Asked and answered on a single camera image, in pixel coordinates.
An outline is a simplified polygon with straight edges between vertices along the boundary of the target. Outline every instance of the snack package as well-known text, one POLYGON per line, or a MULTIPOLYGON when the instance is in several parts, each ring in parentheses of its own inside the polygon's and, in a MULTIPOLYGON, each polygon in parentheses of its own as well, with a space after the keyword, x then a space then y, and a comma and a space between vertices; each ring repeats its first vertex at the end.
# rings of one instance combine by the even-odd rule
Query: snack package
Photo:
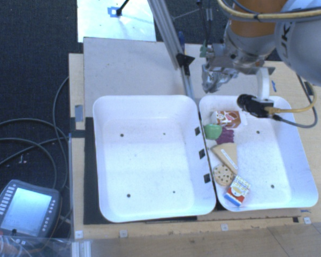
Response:
POLYGON ((228 188, 225 198, 239 207, 249 192, 250 187, 251 185, 247 181, 237 175, 228 188))
POLYGON ((241 124, 242 120, 238 111, 214 111, 211 115, 211 122, 222 127, 235 129, 241 124))

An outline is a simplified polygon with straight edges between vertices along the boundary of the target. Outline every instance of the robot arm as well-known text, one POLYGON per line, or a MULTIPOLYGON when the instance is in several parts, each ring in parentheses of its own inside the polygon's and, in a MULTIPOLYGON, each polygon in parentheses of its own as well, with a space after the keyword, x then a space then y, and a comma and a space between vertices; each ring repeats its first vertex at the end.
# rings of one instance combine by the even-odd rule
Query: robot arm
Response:
POLYGON ((224 43, 207 50, 206 92, 239 73, 255 74, 275 48, 298 75, 321 86, 321 0, 236 0, 234 8, 218 3, 230 19, 224 43))

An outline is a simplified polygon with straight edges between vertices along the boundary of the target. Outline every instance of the black cable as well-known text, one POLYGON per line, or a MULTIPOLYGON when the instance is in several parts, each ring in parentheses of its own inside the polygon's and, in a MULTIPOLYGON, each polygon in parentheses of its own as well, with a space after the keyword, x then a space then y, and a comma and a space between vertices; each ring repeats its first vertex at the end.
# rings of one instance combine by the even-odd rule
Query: black cable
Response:
MULTIPOLYGON (((39 143, 39 145, 45 145, 47 143, 51 143, 51 142, 55 142, 55 141, 57 141, 57 138, 41 142, 41 143, 39 143)), ((9 161, 10 159, 13 159, 13 158, 19 156, 20 154, 25 153, 25 152, 28 152, 29 150, 34 149, 35 147, 36 146, 31 146, 31 147, 25 148, 25 149, 23 149, 23 150, 21 150, 21 151, 19 151, 17 153, 12 154, 10 157, 7 157, 5 160, 2 160, 0 162, 0 166, 3 165, 4 163, 6 163, 7 161, 9 161)))
POLYGON ((71 215, 71 212, 73 211, 73 209, 71 208, 69 210, 69 212, 64 216, 64 218, 61 220, 61 222, 58 224, 57 228, 55 229, 55 232, 57 232, 60 229, 60 226, 63 225, 63 223, 65 222, 65 220, 68 219, 68 217, 71 215))
POLYGON ((28 143, 30 145, 36 146, 39 149, 41 149, 46 155, 47 157, 50 159, 52 166, 53 166, 53 170, 55 172, 55 178, 53 181, 53 185, 52 188, 56 187, 56 182, 57 182, 57 168, 56 168, 56 164, 54 159, 52 158, 51 154, 44 148, 42 147, 40 144, 34 142, 34 141, 30 141, 30 140, 26 140, 26 139, 21 139, 21 138, 0 138, 0 142, 6 142, 6 141, 15 141, 15 142, 24 142, 24 143, 28 143))
MULTIPOLYGON (((226 0, 222 0, 224 2, 224 4, 228 5, 229 7, 230 4, 226 1, 226 0)), ((253 11, 243 5, 241 5, 237 0, 232 0, 238 7, 240 7, 241 9, 243 9, 244 11, 246 12, 249 12, 249 13, 252 13, 252 14, 255 14, 254 18, 257 19, 257 16, 258 14, 262 14, 261 12, 256 12, 256 11, 253 11)), ((305 9, 292 9, 292 10, 289 10, 289 11, 281 11, 281 12, 277 12, 277 13, 292 13, 292 12, 302 12, 302 11, 314 11, 314 10, 321 10, 321 6, 315 6, 315 7, 308 7, 308 8, 305 8, 305 9)))
POLYGON ((60 187, 60 191, 62 191, 64 189, 64 187, 65 187, 65 185, 67 183, 67 179, 68 179, 67 178, 67 176, 68 176, 68 160, 67 160, 67 157, 66 157, 62 142, 60 141, 60 137, 59 137, 58 130, 57 130, 57 125, 56 125, 56 103, 57 103, 58 95, 59 95, 61 89, 63 88, 63 86, 65 85, 65 83, 68 81, 68 79, 69 79, 69 76, 67 78, 65 78, 64 81, 62 82, 62 84, 59 86, 58 91, 57 91, 56 96, 55 96, 55 99, 53 101, 54 102, 53 106, 52 106, 52 122, 53 122, 53 125, 54 125, 57 141, 59 143, 60 149, 61 149, 62 154, 63 154, 64 162, 65 162, 65 180, 64 180, 62 186, 60 187))
MULTIPOLYGON (((208 11, 211 11, 210 1, 211 0, 208 0, 208 11)), ((210 39, 210 34, 211 34, 211 31, 212 31, 212 19, 211 19, 211 17, 212 16, 210 15, 210 17, 208 18, 207 38, 205 40, 207 45, 208 45, 208 42, 209 42, 209 39, 210 39)))
MULTIPOLYGON (((297 75, 297 78, 299 79, 301 87, 303 88, 303 91, 304 91, 309 103, 311 104, 312 100, 311 100, 311 98, 309 96, 309 93, 307 92, 307 89, 304 86, 304 83, 303 83, 301 77, 299 75, 297 75)), ((311 127, 314 127, 317 124, 317 121, 318 121, 318 117, 317 117, 317 113, 316 113, 315 107, 312 107, 312 110, 313 110, 313 113, 314 113, 314 122, 312 124, 310 124, 310 125, 303 125, 303 124, 298 124, 298 123, 295 123, 295 122, 291 122, 291 121, 283 119, 282 117, 280 117, 277 114, 273 115, 272 119, 274 119, 276 121, 281 121, 283 123, 286 123, 286 124, 289 124, 289 125, 292 125, 292 126, 297 126, 297 127, 301 127, 301 128, 304 128, 304 129, 309 129, 311 127)))
POLYGON ((69 231, 68 231, 67 239, 70 239, 70 235, 71 235, 71 226, 70 226, 69 231))
MULTIPOLYGON (((55 124, 49 123, 49 122, 44 121, 44 120, 41 120, 41 119, 36 119, 36 118, 17 118, 17 119, 11 119, 11 120, 7 120, 7 121, 1 122, 1 123, 0 123, 0 127, 1 127, 1 126, 4 126, 4 125, 7 125, 7 124, 15 123, 15 122, 36 122, 36 123, 44 124, 44 125, 46 125, 46 126, 50 126, 50 127, 54 128, 54 129, 56 128, 56 130, 62 135, 62 137, 64 138, 66 144, 68 145, 67 136, 64 134, 64 132, 63 132, 60 128, 58 128, 57 126, 55 126, 55 124)), ((65 157, 65 152, 64 152, 62 143, 60 143, 60 146, 61 146, 61 150, 62 150, 62 152, 63 152, 63 158, 65 159, 65 178, 64 178, 64 182, 63 182, 62 186, 60 187, 60 191, 62 191, 62 190, 64 189, 65 185, 66 185, 67 180, 68 180, 68 163, 67 163, 67 159, 66 159, 66 157, 65 157)), ((15 156, 18 156, 18 154, 14 154, 14 155, 10 156, 10 157, 7 158, 6 160, 4 160, 2 163, 5 163, 6 161, 8 161, 9 159, 11 159, 11 158, 13 158, 13 157, 15 157, 15 156)))
MULTIPOLYGON (((52 123, 49 123, 44 120, 36 119, 36 118, 17 118, 17 119, 7 120, 7 121, 1 122, 0 127, 7 125, 7 124, 14 123, 14 122, 36 122, 36 123, 41 123, 41 124, 44 124, 44 125, 47 125, 50 127, 54 127, 54 125, 52 123)), ((62 135, 63 138, 67 138, 67 136, 64 134, 64 132, 60 128, 57 127, 57 130, 59 131, 59 133, 62 135)))
POLYGON ((204 8, 203 8, 202 4, 200 4, 198 6, 198 8, 200 9, 202 26, 203 26, 203 30, 204 30, 204 39, 206 40, 205 46, 207 47, 207 45, 208 45, 208 43, 207 43, 208 31, 207 31, 207 26, 206 26, 206 23, 205 23, 204 8))
POLYGON ((237 0, 232 0, 234 4, 236 4, 239 8, 243 9, 246 12, 249 13, 253 13, 253 14, 259 14, 259 12, 253 11, 248 9, 247 7, 243 6, 242 4, 240 4, 237 0))

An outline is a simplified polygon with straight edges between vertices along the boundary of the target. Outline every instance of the white tray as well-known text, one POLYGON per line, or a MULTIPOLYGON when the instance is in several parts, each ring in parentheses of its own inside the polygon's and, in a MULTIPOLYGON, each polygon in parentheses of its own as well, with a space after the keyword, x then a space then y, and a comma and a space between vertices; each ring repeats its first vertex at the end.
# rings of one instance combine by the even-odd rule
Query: white tray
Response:
MULTIPOLYGON (((207 95, 200 101, 202 125, 210 123, 210 116, 217 110, 237 110, 237 96, 207 95)), ((274 106, 289 109, 283 98, 271 96, 274 106)), ((294 121, 293 114, 280 114, 294 121)), ((238 174, 251 183, 251 188, 240 207, 224 198, 227 187, 216 183, 220 203, 231 211, 257 209, 311 207, 318 200, 318 192, 307 158, 295 126, 272 119, 259 119, 246 114, 247 125, 234 130, 237 145, 238 174)), ((216 145, 206 140, 207 147, 216 145)), ((211 167, 219 160, 208 150, 211 167)))
POLYGON ((193 100, 105 96, 95 102, 93 117, 100 210, 106 219, 195 216, 214 209, 216 195, 193 100))

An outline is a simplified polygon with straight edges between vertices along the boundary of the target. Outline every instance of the cable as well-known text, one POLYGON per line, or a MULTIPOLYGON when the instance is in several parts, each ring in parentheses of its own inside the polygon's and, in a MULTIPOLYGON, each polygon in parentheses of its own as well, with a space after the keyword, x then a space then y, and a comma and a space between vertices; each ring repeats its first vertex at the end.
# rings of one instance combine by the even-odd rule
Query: cable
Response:
POLYGON ((282 112, 297 113, 297 112, 304 112, 304 111, 310 110, 310 109, 312 109, 314 107, 314 105, 316 103, 316 100, 317 100, 314 88, 311 87, 311 90, 312 90, 312 94, 313 94, 314 98, 313 98, 313 101, 310 102, 310 104, 305 108, 301 108, 301 109, 279 109, 279 108, 273 108, 273 107, 265 107, 264 110, 267 111, 269 114, 279 114, 279 113, 282 113, 282 112))
POLYGON ((66 157, 62 142, 60 141, 60 137, 59 137, 58 130, 57 130, 57 125, 56 125, 56 103, 57 103, 58 95, 59 95, 61 89, 63 88, 63 86, 65 85, 65 83, 68 81, 68 79, 69 79, 69 76, 67 78, 65 78, 64 81, 62 82, 62 84, 59 86, 58 91, 57 91, 56 96, 55 96, 55 99, 53 101, 54 102, 53 106, 52 106, 52 122, 53 122, 53 125, 54 125, 57 141, 59 143, 60 149, 61 149, 62 154, 63 154, 63 159, 64 159, 64 162, 65 162, 65 172, 66 172, 65 173, 66 178, 65 178, 62 186, 60 187, 60 191, 62 191, 64 189, 64 187, 66 185, 66 182, 67 182, 67 179, 68 179, 67 178, 67 176, 68 176, 68 160, 67 160, 67 157, 66 157))
POLYGON ((201 14, 201 20, 202 20, 202 25, 203 25, 203 29, 204 29, 204 38, 207 39, 208 37, 208 30, 207 30, 207 26, 205 23, 205 17, 204 17, 204 9, 202 4, 198 5, 198 8, 200 9, 200 14, 201 14))
POLYGON ((298 19, 310 19, 321 16, 321 9, 312 8, 300 12, 279 12, 279 13, 248 13, 240 12, 230 7, 225 0, 217 0, 220 7, 230 15, 231 18, 242 21, 278 22, 298 19))
POLYGON ((182 17, 184 17, 184 16, 190 15, 190 14, 192 14, 192 13, 195 13, 196 11, 199 11, 199 10, 200 10, 200 9, 196 9, 196 10, 188 11, 188 12, 186 12, 186 13, 184 13, 184 14, 181 14, 181 15, 178 15, 178 16, 176 16, 176 17, 171 17, 171 18, 172 18, 172 21, 175 22, 176 19, 179 19, 179 18, 182 18, 182 17))
MULTIPOLYGON (((17 119, 7 120, 7 121, 1 122, 0 127, 7 125, 7 124, 14 123, 14 122, 36 122, 36 123, 41 123, 41 124, 44 124, 44 125, 47 125, 50 127, 54 127, 54 125, 52 123, 49 123, 44 120, 36 119, 36 118, 17 118, 17 119)), ((57 130, 61 133, 63 138, 67 138, 67 136, 64 134, 64 132, 60 128, 57 127, 57 130)))
POLYGON ((207 19, 208 19, 208 29, 207 29, 207 37, 205 39, 206 45, 208 45, 209 39, 210 39, 210 34, 212 31, 212 20, 213 20, 213 13, 212 9, 210 7, 210 1, 208 0, 208 8, 207 8, 207 19))
POLYGON ((55 232, 59 230, 60 226, 65 222, 65 220, 68 219, 68 217, 71 215, 71 212, 73 209, 71 208, 69 212, 64 216, 64 218, 61 220, 61 222, 58 224, 57 228, 55 229, 55 232))
MULTIPOLYGON (((56 94, 56 99, 55 99, 55 100, 57 100, 57 97, 58 97, 58 95, 59 95, 59 92, 60 92, 60 90, 58 90, 58 92, 57 92, 57 94, 56 94)), ((54 129, 56 128, 56 130, 62 135, 62 137, 64 138, 66 144, 68 145, 67 136, 64 134, 64 132, 63 132, 60 128, 58 128, 57 126, 55 126, 55 124, 49 123, 49 122, 44 121, 44 120, 41 120, 41 119, 36 119, 36 118, 17 118, 17 119, 11 119, 11 120, 7 120, 7 121, 1 122, 1 123, 0 123, 0 127, 1 127, 1 126, 4 126, 4 125, 7 125, 7 124, 15 123, 15 122, 36 122, 36 123, 44 124, 44 125, 46 125, 46 126, 50 126, 50 127, 54 128, 54 129)), ((60 143, 60 146, 61 146, 61 150, 62 150, 62 152, 63 152, 63 158, 65 159, 65 178, 64 178, 64 182, 63 182, 62 186, 60 187, 60 191, 62 191, 62 190, 64 189, 64 187, 65 187, 65 185, 66 185, 66 182, 67 182, 67 179, 68 179, 68 163, 67 163, 67 159, 66 159, 66 157, 65 157, 65 152, 64 152, 62 143, 60 143)), ((7 159, 5 159, 4 161, 2 161, 2 162, 0 163, 0 165, 1 165, 2 163, 5 163, 6 161, 10 160, 11 158, 18 156, 19 154, 14 154, 14 155, 10 156, 9 158, 7 158, 7 159)))
MULTIPOLYGON (((309 103, 312 103, 312 100, 311 100, 311 98, 309 96, 309 93, 307 92, 307 89, 305 88, 305 86, 303 84, 303 81, 302 81, 301 77, 299 75, 297 75, 297 78, 299 79, 301 87, 303 88, 303 91, 304 91, 309 103)), ((284 123, 289 124, 289 125, 301 127, 301 128, 304 128, 304 129, 309 129, 311 127, 314 127, 317 124, 317 121, 318 121, 318 117, 317 117, 317 113, 316 113, 315 107, 312 107, 312 110, 313 110, 313 113, 314 113, 314 122, 312 124, 310 124, 310 125, 303 125, 303 124, 298 124, 298 123, 295 123, 295 122, 291 122, 291 121, 283 119, 282 117, 280 117, 279 115, 276 115, 276 114, 272 116, 272 119, 274 119, 276 121, 284 122, 284 123)))
MULTIPOLYGON (((51 142, 54 142, 54 141, 57 141, 57 138, 55 138, 55 139, 50 139, 50 140, 41 142, 41 143, 39 143, 39 145, 45 145, 45 144, 47 144, 47 143, 51 143, 51 142)), ((35 148, 35 147, 36 147, 36 146, 31 146, 31 147, 25 148, 25 149, 23 149, 23 150, 21 150, 21 151, 19 151, 19 152, 17 152, 17 153, 12 154, 10 157, 6 158, 5 160, 2 160, 2 161, 0 162, 0 166, 3 165, 4 163, 6 163, 7 161, 9 161, 10 159, 15 158, 15 157, 19 156, 19 155, 22 154, 22 153, 28 152, 29 150, 31 150, 31 149, 33 149, 33 148, 35 148)))
POLYGON ((50 159, 50 161, 52 163, 53 171, 55 173, 55 178, 54 178, 54 181, 53 181, 52 188, 56 187, 56 182, 57 182, 56 164, 55 164, 55 161, 52 158, 51 154, 44 147, 42 147, 40 144, 38 144, 38 143, 36 143, 34 141, 30 141, 30 140, 26 140, 26 139, 21 139, 21 138, 0 138, 0 142, 6 142, 6 141, 24 142, 24 143, 28 143, 30 145, 33 145, 33 146, 36 146, 36 147, 40 148, 47 155, 47 157, 50 159))
POLYGON ((242 4, 240 4, 237 0, 232 0, 234 4, 236 4, 239 8, 241 8, 242 10, 249 12, 249 13, 253 13, 253 14, 258 14, 258 12, 255 12, 253 10, 248 9, 247 7, 243 6, 242 4))

